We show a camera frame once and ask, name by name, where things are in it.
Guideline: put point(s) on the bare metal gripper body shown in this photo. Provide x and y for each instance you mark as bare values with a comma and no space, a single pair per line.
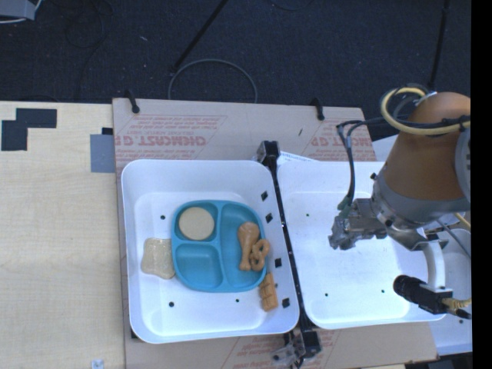
369,219

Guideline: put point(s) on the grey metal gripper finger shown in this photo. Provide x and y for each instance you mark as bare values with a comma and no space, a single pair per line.
336,231
351,243

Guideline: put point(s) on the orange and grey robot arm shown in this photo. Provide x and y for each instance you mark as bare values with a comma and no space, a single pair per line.
423,156

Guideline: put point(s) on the white plastic tray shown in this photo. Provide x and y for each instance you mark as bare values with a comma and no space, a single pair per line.
346,279
207,317

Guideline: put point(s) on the thin black rod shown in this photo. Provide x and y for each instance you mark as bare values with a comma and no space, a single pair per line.
286,237

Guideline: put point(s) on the tan pretzel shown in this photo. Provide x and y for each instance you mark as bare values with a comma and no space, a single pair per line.
261,253

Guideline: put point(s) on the tan chicken drumstick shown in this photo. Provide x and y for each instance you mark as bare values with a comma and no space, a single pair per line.
246,240

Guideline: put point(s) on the tan croissant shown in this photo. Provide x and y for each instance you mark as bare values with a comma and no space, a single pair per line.
268,292

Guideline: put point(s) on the brown cardboard board red print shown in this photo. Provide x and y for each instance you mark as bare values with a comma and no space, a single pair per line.
238,133

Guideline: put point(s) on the round beige biscuit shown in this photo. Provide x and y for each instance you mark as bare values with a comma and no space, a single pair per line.
196,223

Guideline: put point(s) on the blue divided plate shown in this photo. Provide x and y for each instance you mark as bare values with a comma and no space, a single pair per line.
200,263

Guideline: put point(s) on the beige bread slice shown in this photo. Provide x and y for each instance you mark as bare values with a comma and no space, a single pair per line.
157,258

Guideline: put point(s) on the black cylinder on white bracket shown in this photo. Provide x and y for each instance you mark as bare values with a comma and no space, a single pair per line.
421,292

